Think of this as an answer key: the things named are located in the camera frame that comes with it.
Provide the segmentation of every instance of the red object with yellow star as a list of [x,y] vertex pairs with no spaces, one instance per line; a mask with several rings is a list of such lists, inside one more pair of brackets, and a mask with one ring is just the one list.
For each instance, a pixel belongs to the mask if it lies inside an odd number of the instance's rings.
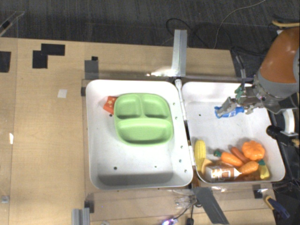
[[116,102],[118,97],[108,96],[107,102],[104,104],[103,109],[113,114],[114,103]]

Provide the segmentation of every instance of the green divided plate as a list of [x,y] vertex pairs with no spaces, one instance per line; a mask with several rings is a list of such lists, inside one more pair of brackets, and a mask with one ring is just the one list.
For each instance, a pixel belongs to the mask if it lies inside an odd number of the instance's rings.
[[128,93],[118,97],[114,123],[118,137],[128,145],[163,144],[173,137],[169,105],[155,94]]

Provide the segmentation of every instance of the wooden table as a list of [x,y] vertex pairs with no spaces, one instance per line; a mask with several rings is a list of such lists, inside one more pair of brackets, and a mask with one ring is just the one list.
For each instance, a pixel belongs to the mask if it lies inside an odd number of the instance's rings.
[[[41,50],[42,43],[64,44],[65,56],[48,56],[48,69],[33,69],[32,51]],[[72,209],[82,209],[86,197],[80,93],[84,61],[97,56],[100,72],[145,75],[161,66],[170,66],[173,49],[0,38],[0,51],[12,52],[11,70],[0,73],[0,101],[4,104],[0,107],[0,119],[9,120],[8,125],[0,123],[0,191],[1,195],[10,195],[9,203],[0,204],[0,224],[69,225]],[[233,80],[235,77],[229,51],[193,48],[187,49],[187,74],[224,76]],[[66,98],[58,98],[60,89],[67,90]],[[12,145],[9,133],[14,135]],[[110,206],[107,217],[112,218],[116,201],[106,192],[100,191],[98,196],[107,197],[105,202]],[[123,208],[135,209],[135,202],[122,196]],[[166,201],[155,199],[158,204]],[[228,204],[220,201],[231,224],[275,224],[271,210],[262,200],[246,196],[236,197]],[[195,225],[210,224],[203,209],[194,212]],[[185,224],[188,213],[180,218],[179,224]],[[170,211],[166,210],[160,217],[137,214],[109,222],[111,225],[158,225],[169,215]],[[100,225],[101,221],[91,224]]]

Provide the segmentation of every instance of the white cable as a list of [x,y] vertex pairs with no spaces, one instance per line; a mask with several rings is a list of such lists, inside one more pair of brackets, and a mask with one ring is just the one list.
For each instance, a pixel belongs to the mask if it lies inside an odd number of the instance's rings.
[[217,29],[216,41],[215,41],[215,44],[214,44],[213,49],[215,49],[216,46],[217,46],[220,28],[222,27],[222,25],[223,25],[223,23],[225,22],[225,20],[226,20],[231,14],[235,13],[236,11],[242,10],[242,9],[253,8],[253,7],[255,7],[255,6],[261,4],[261,3],[265,2],[265,1],[266,1],[266,0],[262,0],[262,1],[258,2],[258,3],[256,3],[256,4],[253,4],[253,5],[250,5],[250,6],[246,6],[246,7],[240,7],[240,8],[238,8],[238,9],[233,10],[232,12],[230,12],[230,13],[222,20],[220,26],[219,26],[218,29]]

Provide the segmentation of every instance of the toy pumpkin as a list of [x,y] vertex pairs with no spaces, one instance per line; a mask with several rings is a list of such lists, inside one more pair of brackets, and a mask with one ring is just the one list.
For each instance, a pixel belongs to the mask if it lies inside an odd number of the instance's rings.
[[265,149],[256,141],[245,142],[242,146],[242,152],[244,156],[252,161],[263,159]]

